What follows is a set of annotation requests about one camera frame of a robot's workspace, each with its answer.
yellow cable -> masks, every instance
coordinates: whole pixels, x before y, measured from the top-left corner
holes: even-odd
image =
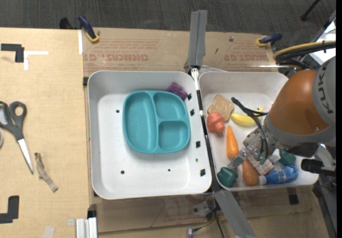
[[[325,41],[324,43],[329,44],[329,43],[333,43],[333,42],[335,42],[335,41]],[[279,55],[284,54],[286,52],[296,50],[296,49],[311,47],[311,46],[318,45],[318,44],[322,44],[322,42],[314,42],[314,43],[299,44],[299,45],[291,46],[291,47],[282,49],[282,50],[278,51],[277,53],[273,54],[273,59],[275,60]]]

blue bottle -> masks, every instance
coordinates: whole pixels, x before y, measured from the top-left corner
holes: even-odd
[[[265,176],[259,176],[259,184],[267,183],[282,184],[294,181],[298,177],[298,169],[295,166],[288,165],[282,168],[274,168]]]

yellow banana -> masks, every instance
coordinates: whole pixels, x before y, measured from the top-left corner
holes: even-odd
[[[263,111],[262,107],[258,108],[258,112],[262,112],[262,111]],[[241,126],[256,125],[255,121],[250,116],[247,116],[247,115],[233,113],[230,115],[230,117],[235,123]]]

toy bread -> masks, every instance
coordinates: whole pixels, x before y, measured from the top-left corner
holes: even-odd
[[[207,113],[218,112],[224,116],[224,120],[228,121],[231,112],[234,109],[234,104],[231,103],[224,96],[217,94],[214,97],[213,103],[209,106]]]

brown toy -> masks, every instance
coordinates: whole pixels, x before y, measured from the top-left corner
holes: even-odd
[[[234,104],[224,96],[217,94],[214,97],[213,103],[208,107],[207,113],[218,112],[224,117],[224,121],[228,121],[231,112],[234,109]]]
[[[212,112],[207,117],[207,126],[210,132],[223,132],[224,123],[224,117],[218,112]]]

